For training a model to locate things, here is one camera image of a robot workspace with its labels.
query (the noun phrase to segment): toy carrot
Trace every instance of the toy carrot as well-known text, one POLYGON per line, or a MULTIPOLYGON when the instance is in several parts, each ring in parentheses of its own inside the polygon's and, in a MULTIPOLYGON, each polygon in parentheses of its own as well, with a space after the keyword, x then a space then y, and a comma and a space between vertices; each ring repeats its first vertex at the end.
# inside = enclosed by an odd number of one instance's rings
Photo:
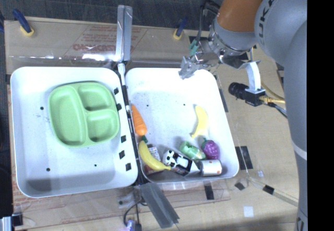
POLYGON ((144 136, 147 132, 146 124, 135 105, 131 105, 132 117, 134 121, 135 132, 139 136, 144 136))

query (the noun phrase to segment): gray robot arm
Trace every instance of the gray robot arm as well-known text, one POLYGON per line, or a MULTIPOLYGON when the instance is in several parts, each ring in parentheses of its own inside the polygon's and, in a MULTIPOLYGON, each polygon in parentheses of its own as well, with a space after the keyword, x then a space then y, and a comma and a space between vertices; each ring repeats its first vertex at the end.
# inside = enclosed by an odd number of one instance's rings
POLYGON ((308 229, 307 209, 307 0, 263 0, 255 17, 262 50, 284 67, 285 105, 299 173, 296 230, 308 229))
POLYGON ((237 69, 247 68, 250 85, 254 88, 251 90, 261 90, 257 66, 237 58, 251 51, 257 43, 265 54, 284 67, 285 105, 300 185, 295 230, 307 231, 307 0, 224 2, 211 24, 208 40, 190 45, 191 53, 182 60, 180 77, 188 78, 197 69, 210 70, 216 65, 227 64, 237 69))

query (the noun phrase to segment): green divided plate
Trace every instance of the green divided plate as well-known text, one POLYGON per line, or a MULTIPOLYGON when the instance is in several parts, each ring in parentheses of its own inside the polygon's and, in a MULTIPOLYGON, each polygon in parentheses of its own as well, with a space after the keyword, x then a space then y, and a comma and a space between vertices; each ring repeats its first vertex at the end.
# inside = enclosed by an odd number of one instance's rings
POLYGON ((48 103, 53 132, 67 147, 106 142, 120 129, 115 99, 101 83, 78 82, 57 87, 48 103))

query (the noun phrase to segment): yellow cable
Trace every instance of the yellow cable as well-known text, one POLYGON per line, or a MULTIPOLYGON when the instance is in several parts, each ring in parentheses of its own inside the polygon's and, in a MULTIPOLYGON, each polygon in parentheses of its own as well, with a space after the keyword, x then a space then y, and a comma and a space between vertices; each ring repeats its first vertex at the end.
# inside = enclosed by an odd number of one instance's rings
POLYGON ((265 85, 265 83, 263 83, 263 81, 261 81, 261 84, 262 84, 262 86, 264 87, 264 89, 266 89, 270 94, 272 94, 272 95, 273 95, 274 97, 276 97, 278 100, 280 100, 280 101, 284 101, 284 98, 283 98, 283 97, 281 97, 281 96, 275 94, 274 92, 272 92, 272 91, 265 85))
POLYGON ((262 100, 264 103, 284 103, 285 104, 285 100, 273 99, 273 98, 268 97, 267 95, 259 96, 259 99, 262 100))

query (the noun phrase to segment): toy banana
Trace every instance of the toy banana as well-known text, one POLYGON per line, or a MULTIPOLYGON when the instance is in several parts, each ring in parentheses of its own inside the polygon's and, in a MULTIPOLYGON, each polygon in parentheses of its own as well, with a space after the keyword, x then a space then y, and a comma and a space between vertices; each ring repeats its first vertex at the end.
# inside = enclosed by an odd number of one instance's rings
POLYGON ((208 115, 202 107, 196 105, 195 112, 197 115, 197 127, 195 132, 192 134, 192 138, 195 138, 198 135, 202 135, 207 130, 209 122, 208 115))
POLYGON ((153 170, 170 170, 170 166, 164 165, 162 162, 158 161, 156 158, 154 158, 150 151, 148 150, 148 147, 146 143, 141 140, 138 145, 138 151, 141 159, 153 170))

